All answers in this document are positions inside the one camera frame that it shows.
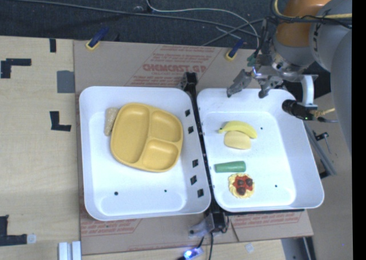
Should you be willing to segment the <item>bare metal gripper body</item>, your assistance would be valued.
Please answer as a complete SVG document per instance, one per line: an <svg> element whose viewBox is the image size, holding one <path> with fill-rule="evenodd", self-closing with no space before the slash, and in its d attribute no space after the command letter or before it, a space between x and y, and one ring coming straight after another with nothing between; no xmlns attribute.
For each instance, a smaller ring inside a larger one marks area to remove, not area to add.
<svg viewBox="0 0 366 260"><path fill-rule="evenodd" d="M278 54L252 54L249 67L252 68L251 76L263 86L274 86L283 81L297 82L304 71L302 66L294 65Z"/></svg>

